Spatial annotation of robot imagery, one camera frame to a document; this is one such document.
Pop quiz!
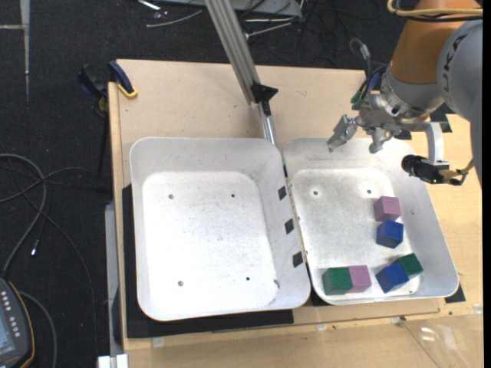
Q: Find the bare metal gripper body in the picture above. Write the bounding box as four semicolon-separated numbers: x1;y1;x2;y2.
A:
354;91;431;138

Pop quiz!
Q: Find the purple cube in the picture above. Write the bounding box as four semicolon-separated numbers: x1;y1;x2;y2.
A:
373;195;402;222
348;264;373;294

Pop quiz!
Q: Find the white plastic tray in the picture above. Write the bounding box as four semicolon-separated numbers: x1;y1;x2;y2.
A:
282;137;460;307
129;136;312;323

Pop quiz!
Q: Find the blue cube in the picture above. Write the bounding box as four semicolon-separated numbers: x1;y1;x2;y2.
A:
375;219;405;250
374;261;410;294

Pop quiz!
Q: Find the green cube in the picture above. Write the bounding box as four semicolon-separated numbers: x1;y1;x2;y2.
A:
321;267;354;297
397;252;425;280

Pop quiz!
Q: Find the pale wood board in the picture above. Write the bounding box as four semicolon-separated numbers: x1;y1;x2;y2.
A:
108;58;483;352

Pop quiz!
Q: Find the black cylinder on white bracket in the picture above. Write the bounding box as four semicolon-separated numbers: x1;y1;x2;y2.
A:
400;122;452;186

